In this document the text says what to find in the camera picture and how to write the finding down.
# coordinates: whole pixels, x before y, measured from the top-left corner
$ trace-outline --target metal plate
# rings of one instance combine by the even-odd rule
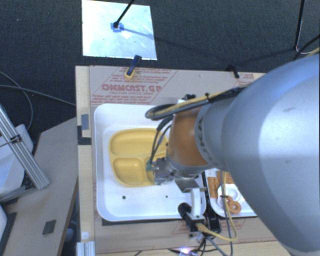
[[[157,60],[150,7],[133,4],[119,28],[113,23],[127,7],[124,3],[82,0],[83,55]]]

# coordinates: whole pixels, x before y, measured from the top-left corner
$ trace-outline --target white tray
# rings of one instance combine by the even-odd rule
[[[205,177],[206,177],[206,182],[208,184],[208,177],[217,177],[217,171],[218,169],[213,168],[210,170],[205,171]],[[210,197],[210,204],[212,206],[212,209],[217,213],[218,215],[222,217],[226,217],[224,209],[218,204],[216,198],[211,198]],[[247,203],[246,200],[241,204],[241,211],[238,214],[231,213],[231,217],[236,218],[236,217],[256,217],[256,213],[254,210],[251,209],[249,204]]]
[[[146,111],[152,107],[103,104],[94,112],[96,203],[99,214],[108,221],[180,219],[178,206],[184,202],[191,205],[190,193],[182,193],[175,182],[127,187],[117,181],[112,171],[108,151],[111,136],[126,129],[156,128],[159,121],[145,118]],[[201,212],[205,210],[206,199],[202,192]]]

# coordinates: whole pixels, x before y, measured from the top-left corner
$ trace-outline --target yellow plate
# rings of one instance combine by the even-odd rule
[[[146,171],[147,161],[157,131],[153,128],[126,129],[116,132],[109,141],[109,156],[116,179],[127,187],[145,187],[155,184],[153,171]],[[154,159],[166,156],[164,136]]]

